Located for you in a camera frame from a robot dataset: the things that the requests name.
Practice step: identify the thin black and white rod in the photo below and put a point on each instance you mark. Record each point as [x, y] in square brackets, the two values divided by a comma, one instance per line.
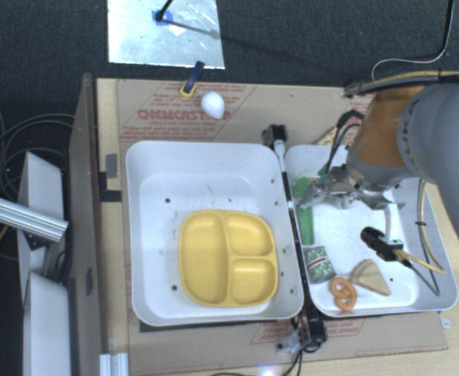
[292, 218]

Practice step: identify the black cylinder on white bracket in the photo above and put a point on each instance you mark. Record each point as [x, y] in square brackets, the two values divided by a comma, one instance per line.
[382, 241]

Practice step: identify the yellow divided plate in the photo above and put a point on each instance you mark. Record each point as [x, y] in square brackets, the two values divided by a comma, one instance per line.
[214, 257]

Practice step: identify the brown cardboard board red print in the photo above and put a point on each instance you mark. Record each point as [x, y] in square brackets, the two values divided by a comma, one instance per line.
[167, 124]

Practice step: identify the white egg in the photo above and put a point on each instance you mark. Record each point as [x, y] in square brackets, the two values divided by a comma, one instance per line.
[213, 105]

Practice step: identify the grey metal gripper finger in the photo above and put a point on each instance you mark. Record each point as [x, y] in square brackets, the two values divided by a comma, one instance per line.
[309, 197]
[341, 202]

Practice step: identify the green and white can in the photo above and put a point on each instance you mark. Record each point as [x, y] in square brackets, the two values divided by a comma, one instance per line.
[319, 265]

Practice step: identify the green toy vegetable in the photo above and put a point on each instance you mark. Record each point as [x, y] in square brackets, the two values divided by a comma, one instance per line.
[307, 225]

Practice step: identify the orange pretzel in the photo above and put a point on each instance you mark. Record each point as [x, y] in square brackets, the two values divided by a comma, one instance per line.
[343, 294]

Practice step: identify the white plastic tray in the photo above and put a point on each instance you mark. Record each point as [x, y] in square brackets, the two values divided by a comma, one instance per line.
[163, 194]
[343, 233]

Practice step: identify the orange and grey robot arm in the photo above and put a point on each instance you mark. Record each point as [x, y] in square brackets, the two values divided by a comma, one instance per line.
[437, 131]

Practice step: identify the beige sandwich triangle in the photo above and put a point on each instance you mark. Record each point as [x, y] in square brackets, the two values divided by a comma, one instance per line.
[370, 278]

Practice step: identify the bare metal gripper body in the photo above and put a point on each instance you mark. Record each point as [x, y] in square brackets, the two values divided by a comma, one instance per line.
[343, 182]

